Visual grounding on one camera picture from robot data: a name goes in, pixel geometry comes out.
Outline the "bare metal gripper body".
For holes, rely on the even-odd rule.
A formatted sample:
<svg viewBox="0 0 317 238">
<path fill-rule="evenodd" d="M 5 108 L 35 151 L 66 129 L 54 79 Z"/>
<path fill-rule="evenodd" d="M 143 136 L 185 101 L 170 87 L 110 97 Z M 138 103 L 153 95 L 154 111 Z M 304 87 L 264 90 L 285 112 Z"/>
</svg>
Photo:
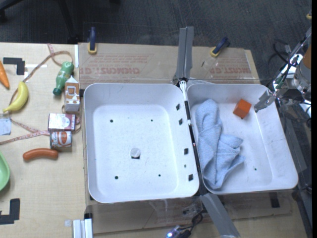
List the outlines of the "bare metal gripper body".
<svg viewBox="0 0 317 238">
<path fill-rule="evenodd" d="M 275 95 L 281 103 L 304 101 L 305 77 L 301 70 L 302 59 L 303 55 L 292 56 L 273 80 Z"/>
</svg>

